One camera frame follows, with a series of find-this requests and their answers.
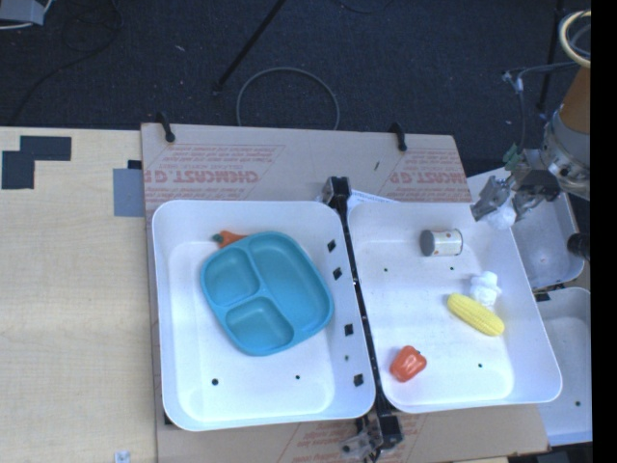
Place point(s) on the white can with grey lid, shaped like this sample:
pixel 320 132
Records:
pixel 446 242

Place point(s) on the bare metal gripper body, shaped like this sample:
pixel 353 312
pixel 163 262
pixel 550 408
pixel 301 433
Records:
pixel 540 179

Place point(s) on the thin black rod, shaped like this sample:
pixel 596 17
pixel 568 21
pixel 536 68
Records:
pixel 359 287

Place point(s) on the brown cardboard board red print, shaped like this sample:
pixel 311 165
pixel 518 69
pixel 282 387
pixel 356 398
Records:
pixel 308 162

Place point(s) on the yellow corn cob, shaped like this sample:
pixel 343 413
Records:
pixel 474 314

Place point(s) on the blue divided plate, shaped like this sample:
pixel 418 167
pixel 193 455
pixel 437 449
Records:
pixel 267 292

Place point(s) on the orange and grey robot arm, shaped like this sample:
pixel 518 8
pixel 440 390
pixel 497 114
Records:
pixel 576 99

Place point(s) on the orange bell pepper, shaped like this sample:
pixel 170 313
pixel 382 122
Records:
pixel 408 363

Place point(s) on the orange carrot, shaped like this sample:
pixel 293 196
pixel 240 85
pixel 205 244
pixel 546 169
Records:
pixel 229 237

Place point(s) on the white lump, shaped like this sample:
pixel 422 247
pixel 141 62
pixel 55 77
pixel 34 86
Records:
pixel 501 217
pixel 485 288

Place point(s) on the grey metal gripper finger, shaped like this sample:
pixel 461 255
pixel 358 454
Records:
pixel 524 204
pixel 491 196

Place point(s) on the white plastic tray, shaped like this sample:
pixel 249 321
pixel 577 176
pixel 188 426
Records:
pixel 424 302
pixel 260 393

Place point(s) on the black cylinder on white bracket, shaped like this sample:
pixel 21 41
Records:
pixel 579 245

